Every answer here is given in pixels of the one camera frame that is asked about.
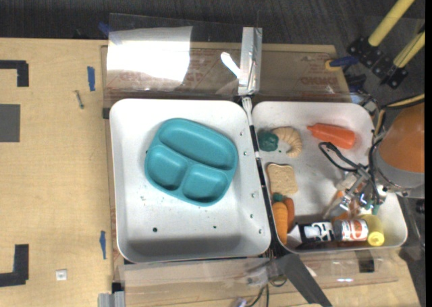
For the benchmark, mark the beige toy croissant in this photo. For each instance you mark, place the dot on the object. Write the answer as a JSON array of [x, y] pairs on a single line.
[[293, 138]]

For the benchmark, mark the tan toy bread slice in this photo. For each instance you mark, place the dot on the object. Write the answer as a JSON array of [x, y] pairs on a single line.
[[282, 178]]

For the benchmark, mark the orange toy carrot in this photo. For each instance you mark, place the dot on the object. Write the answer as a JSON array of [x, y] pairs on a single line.
[[290, 213], [280, 221]]

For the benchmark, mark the green toy broccoli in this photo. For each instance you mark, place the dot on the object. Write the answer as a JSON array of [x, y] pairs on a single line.
[[267, 141]]

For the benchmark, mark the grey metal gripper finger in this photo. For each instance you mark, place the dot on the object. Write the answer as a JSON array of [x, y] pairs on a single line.
[[339, 208]]

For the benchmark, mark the black and white bottle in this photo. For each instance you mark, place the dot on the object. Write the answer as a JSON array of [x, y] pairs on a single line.
[[315, 232]]

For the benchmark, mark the small white square piece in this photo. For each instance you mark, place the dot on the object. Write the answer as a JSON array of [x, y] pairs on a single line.
[[61, 274]]

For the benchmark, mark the small metal screw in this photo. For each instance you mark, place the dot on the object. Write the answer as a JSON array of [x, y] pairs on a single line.
[[79, 99]]

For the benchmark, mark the orange squeeze bottle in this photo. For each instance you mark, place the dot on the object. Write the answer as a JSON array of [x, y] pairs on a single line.
[[334, 135]]

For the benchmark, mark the yellow squeeze bottle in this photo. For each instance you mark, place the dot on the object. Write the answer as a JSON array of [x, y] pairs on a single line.
[[375, 231]]

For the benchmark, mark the white plastic tray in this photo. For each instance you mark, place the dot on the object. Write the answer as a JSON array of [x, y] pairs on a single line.
[[314, 177], [189, 231]]

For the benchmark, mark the teal divided plate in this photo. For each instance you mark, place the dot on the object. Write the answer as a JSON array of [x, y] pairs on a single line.
[[192, 160]]

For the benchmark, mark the red and white can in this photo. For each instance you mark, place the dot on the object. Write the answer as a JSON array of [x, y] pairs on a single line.
[[352, 230]]

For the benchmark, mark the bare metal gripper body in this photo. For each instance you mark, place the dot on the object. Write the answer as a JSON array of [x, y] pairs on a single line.
[[364, 184]]

